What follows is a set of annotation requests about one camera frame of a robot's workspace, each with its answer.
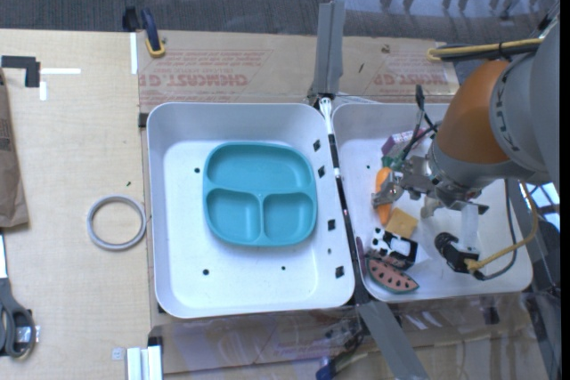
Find yellow cheese wedge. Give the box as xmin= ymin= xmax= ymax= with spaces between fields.
xmin=384 ymin=207 xmax=420 ymax=239

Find orange carrot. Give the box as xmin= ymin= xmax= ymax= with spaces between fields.
xmin=374 ymin=166 xmax=394 ymax=227

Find purple box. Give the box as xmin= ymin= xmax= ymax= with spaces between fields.
xmin=380 ymin=129 xmax=429 ymax=158

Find white plastic tray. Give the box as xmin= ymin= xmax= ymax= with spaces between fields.
xmin=331 ymin=101 xmax=534 ymax=304
xmin=145 ymin=101 xmax=356 ymax=319

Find black cylinder on white bracket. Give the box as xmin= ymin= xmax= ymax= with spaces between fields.
xmin=434 ymin=206 xmax=483 ymax=275

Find brown cardboard board red print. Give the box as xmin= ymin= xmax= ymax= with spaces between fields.
xmin=135 ymin=29 xmax=535 ymax=375

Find blue divided plate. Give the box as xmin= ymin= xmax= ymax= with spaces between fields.
xmin=201 ymin=141 xmax=319 ymax=248

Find grey scissors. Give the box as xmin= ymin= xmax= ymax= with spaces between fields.
xmin=0 ymin=230 xmax=37 ymax=360

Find white tape roll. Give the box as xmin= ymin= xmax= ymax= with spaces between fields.
xmin=85 ymin=194 xmax=148 ymax=252

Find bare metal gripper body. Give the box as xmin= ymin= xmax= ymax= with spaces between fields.
xmin=399 ymin=155 xmax=484 ymax=209

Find black and white carton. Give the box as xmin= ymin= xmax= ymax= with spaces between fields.
xmin=369 ymin=227 xmax=420 ymax=271

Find thin black and white rod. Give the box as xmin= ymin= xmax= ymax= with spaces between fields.
xmin=318 ymin=96 xmax=362 ymax=271

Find brown paper bag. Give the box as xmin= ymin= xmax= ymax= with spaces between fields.
xmin=0 ymin=67 xmax=30 ymax=229

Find pink watermelon slice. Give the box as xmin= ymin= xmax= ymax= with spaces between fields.
xmin=364 ymin=257 xmax=421 ymax=295

